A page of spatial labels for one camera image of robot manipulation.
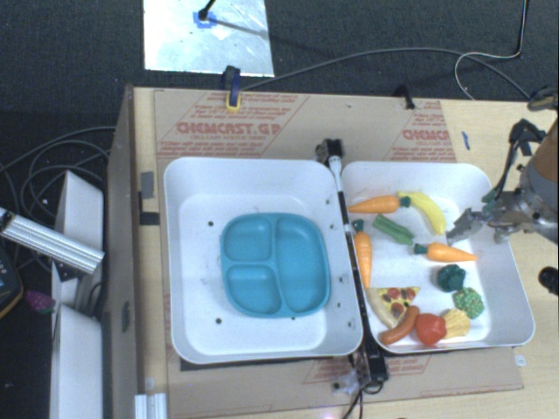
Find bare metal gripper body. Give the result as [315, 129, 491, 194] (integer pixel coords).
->
[480, 189, 559, 238]

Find orange carrot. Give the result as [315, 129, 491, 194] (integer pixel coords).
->
[352, 218, 374, 291]
[413, 241, 479, 264]
[347, 194, 412, 216]

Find yellow banana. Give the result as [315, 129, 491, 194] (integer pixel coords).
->
[397, 190, 448, 237]

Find white plastic tray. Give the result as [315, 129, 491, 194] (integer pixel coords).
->
[163, 156, 365, 365]
[340, 161, 536, 355]

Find dark green broccoli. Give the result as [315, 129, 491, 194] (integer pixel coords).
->
[437, 264, 467, 293]

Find green beans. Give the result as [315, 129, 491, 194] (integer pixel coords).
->
[372, 214, 416, 247]

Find light green broccoli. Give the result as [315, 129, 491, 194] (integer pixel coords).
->
[452, 286, 486, 320]

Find yellow corn piece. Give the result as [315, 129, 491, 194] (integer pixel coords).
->
[441, 308, 472, 340]

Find red tomato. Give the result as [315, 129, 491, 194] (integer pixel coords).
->
[414, 313, 449, 347]

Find pizza slice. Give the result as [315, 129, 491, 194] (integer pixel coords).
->
[366, 285, 422, 329]

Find thin black and white rod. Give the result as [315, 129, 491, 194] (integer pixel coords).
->
[329, 155, 380, 368]

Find brown sausage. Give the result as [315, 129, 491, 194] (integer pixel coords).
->
[380, 305, 422, 346]

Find blue divided plate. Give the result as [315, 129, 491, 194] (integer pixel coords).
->
[219, 212, 332, 319]

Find brown cardboard board, red print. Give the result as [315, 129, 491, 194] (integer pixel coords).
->
[153, 88, 525, 403]

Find purple grapes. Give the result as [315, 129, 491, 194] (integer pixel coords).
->
[24, 289, 56, 315]

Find black block with thin wires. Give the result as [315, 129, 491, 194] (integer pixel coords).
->
[349, 350, 390, 393]
[315, 137, 347, 163]

